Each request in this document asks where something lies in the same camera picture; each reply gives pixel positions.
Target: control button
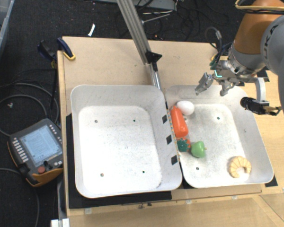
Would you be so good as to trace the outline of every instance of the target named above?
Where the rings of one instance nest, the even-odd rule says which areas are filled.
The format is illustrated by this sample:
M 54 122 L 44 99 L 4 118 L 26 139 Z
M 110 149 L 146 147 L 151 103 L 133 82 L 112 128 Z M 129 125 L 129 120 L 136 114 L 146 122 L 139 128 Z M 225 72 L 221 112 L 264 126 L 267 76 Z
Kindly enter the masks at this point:
M 44 172 L 46 172 L 45 167 L 44 167 L 44 166 L 39 166 L 39 167 L 38 167 L 38 173 L 39 173 L 39 174 L 43 174 Z

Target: tray with toy food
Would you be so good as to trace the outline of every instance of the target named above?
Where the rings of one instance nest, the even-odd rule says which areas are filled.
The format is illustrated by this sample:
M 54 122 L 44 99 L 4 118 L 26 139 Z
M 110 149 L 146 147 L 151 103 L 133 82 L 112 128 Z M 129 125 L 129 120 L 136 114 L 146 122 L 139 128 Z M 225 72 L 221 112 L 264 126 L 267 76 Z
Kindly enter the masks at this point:
M 166 91 L 183 177 L 195 188 L 268 183 L 274 172 L 254 114 L 240 106 L 247 96 L 221 86 L 199 95 L 196 86 Z

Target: black bracket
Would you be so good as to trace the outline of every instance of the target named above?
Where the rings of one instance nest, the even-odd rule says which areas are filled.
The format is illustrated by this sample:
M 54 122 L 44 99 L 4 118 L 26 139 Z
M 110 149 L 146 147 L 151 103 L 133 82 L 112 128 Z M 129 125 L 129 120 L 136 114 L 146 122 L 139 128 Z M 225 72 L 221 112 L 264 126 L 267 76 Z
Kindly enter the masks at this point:
M 162 57 L 162 55 L 147 51 L 145 53 L 147 62 L 152 64 L 152 68 L 154 71 L 158 71 L 157 61 Z

